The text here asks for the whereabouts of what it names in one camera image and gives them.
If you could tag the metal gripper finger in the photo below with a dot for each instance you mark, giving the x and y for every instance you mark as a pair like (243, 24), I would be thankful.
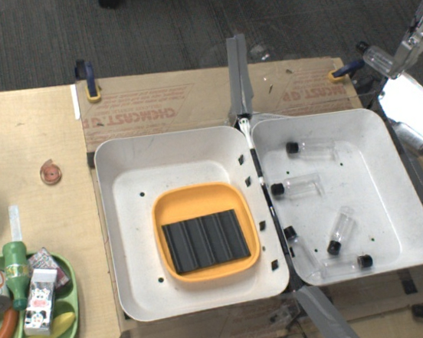
(405, 54)

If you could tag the white plastic tray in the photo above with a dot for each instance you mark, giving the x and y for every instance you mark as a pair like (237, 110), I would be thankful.
(383, 180)
(132, 213)

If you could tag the orange plate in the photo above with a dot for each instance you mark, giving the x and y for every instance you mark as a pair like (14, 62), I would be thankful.
(196, 201)

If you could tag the black ribbed rack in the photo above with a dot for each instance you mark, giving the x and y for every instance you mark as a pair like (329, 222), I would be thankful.
(205, 242)

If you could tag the green bottle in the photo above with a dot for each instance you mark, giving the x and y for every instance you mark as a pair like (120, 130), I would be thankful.
(15, 263)

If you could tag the thin black and white rod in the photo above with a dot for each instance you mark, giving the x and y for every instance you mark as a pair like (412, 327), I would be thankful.
(257, 162)

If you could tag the red and white packet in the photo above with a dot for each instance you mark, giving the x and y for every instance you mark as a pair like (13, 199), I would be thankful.
(43, 258)

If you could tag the white carton with cow print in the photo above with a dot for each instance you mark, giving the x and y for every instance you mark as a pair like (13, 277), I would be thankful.
(40, 303)

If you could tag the brown cardboard board red print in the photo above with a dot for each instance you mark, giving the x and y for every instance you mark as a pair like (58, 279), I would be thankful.
(186, 94)

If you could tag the yellow banana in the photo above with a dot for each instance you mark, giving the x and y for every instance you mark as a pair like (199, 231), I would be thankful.
(62, 323)

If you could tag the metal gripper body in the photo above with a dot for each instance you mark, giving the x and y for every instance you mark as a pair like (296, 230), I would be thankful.
(421, 24)

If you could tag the green divided plate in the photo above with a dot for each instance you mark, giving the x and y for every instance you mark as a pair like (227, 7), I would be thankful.
(67, 295)

